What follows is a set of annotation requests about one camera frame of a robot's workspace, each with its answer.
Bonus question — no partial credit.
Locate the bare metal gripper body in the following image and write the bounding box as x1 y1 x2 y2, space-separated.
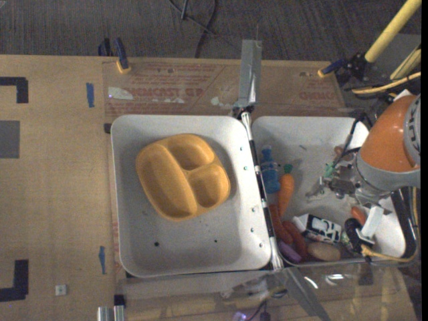
328 165 361 199

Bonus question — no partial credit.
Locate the orange carrot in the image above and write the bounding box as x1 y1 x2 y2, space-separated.
277 163 296 218

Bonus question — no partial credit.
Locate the tan round toy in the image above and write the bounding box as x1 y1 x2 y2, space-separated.
334 145 355 163

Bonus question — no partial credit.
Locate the white packet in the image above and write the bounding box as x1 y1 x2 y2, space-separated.
292 214 310 234

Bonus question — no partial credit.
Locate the orange oval toy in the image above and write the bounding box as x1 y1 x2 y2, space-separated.
350 206 368 227

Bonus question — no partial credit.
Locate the black and white carton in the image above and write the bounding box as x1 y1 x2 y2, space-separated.
305 213 343 244

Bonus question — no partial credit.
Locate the blue bottle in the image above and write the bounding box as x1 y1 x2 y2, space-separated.
259 144 282 195

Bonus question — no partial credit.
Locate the red-brown sausage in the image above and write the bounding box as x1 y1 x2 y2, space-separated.
282 220 309 261
268 203 294 245

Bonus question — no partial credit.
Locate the white plastic tray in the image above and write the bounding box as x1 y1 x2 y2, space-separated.
110 113 273 278
250 115 407 267

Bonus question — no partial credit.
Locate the thin black and white rod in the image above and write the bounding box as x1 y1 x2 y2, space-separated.
240 111 285 271

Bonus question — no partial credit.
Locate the brown bread roll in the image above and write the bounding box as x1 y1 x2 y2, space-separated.
307 241 342 262

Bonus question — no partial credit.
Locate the purple toy piece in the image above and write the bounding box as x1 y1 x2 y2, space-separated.
278 239 302 265

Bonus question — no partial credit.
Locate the orange divided plate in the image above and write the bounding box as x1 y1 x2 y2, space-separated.
134 132 232 222

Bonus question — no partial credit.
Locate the brown cardboard board red print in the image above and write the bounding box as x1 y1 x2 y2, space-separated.
102 58 347 280

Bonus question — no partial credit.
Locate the black cylinder on white bracket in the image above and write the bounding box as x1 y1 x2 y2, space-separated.
344 205 385 254

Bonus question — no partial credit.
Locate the black block with thin wires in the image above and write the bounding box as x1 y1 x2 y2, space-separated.
232 104 256 117

